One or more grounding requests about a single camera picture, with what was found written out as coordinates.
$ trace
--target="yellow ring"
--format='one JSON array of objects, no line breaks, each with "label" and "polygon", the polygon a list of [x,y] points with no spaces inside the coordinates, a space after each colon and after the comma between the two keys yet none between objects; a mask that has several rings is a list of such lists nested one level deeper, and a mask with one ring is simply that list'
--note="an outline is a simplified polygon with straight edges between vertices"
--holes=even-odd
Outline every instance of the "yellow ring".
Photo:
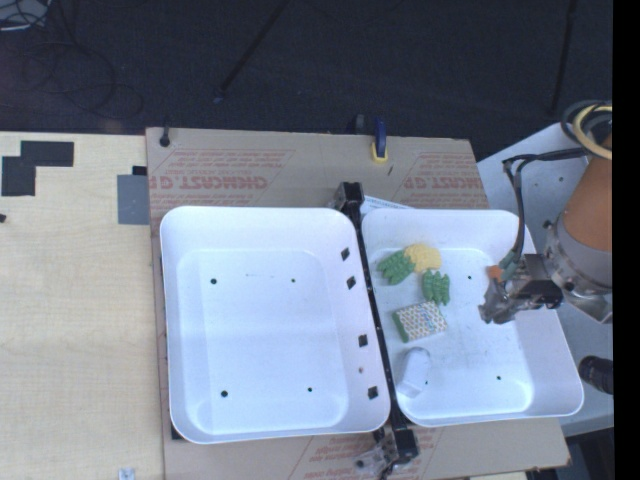
[{"label": "yellow ring", "polygon": [[582,131],[582,120],[585,118],[587,114],[591,111],[596,112],[613,112],[613,105],[591,105],[586,107],[580,111],[580,113],[573,120],[573,133],[575,133],[576,138],[585,148],[594,153],[595,155],[606,158],[607,160],[612,159],[611,150],[596,144],[592,139],[587,137],[585,133]]}]

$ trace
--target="dark floor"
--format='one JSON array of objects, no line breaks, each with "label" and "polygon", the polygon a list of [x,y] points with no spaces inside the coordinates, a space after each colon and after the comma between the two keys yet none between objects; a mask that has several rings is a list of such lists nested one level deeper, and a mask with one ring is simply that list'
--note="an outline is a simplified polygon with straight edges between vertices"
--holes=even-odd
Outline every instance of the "dark floor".
[{"label": "dark floor", "polygon": [[0,130],[342,133],[363,114],[367,133],[378,116],[390,135],[468,138],[482,160],[612,98],[613,0],[290,0],[229,81],[280,2],[23,3],[26,29],[0,14]]}]

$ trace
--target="cardboard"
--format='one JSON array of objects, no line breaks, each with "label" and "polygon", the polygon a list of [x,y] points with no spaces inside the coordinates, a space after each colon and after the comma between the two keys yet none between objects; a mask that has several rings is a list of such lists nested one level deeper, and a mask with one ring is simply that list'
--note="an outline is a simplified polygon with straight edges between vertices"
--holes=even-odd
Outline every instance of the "cardboard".
[{"label": "cardboard", "polygon": [[[367,196],[415,208],[488,208],[466,140],[387,137],[388,161],[371,157],[372,137],[169,129],[146,132],[151,244],[165,475],[179,479],[364,480],[354,458],[371,434],[196,445],[174,439],[168,406],[166,322],[158,226],[182,205],[330,206],[338,185],[360,182]],[[418,428],[420,456],[393,478],[436,479],[564,466],[557,420],[532,419]]]}]

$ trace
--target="black cylinder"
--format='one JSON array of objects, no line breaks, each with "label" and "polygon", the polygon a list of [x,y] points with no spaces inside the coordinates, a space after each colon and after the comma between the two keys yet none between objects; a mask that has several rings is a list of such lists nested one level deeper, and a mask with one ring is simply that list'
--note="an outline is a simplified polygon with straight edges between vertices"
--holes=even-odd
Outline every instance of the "black cylinder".
[{"label": "black cylinder", "polygon": [[602,357],[587,356],[578,365],[578,374],[598,391],[613,395],[613,361]]}]

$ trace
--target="white tray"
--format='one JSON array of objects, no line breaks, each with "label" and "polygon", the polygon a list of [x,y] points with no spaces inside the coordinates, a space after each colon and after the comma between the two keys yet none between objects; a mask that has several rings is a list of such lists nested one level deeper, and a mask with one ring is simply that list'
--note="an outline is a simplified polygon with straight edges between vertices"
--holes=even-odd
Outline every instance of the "white tray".
[{"label": "white tray", "polygon": [[[424,391],[415,398],[398,393],[401,410],[414,423],[567,416],[582,406],[582,383],[556,311],[521,311],[502,325],[480,318],[486,268],[513,246],[517,226],[517,217],[502,210],[378,209],[364,217],[363,238],[394,377],[410,348],[426,348],[431,356]],[[440,250],[451,301],[441,306],[448,323],[444,332],[403,343],[391,314],[424,300],[420,276],[412,273],[390,286],[376,266],[413,243]],[[535,253],[528,230],[524,252]]]},{"label": "white tray", "polygon": [[323,208],[181,207],[162,220],[160,239],[169,405],[185,439],[384,424],[389,393],[347,217]]}]

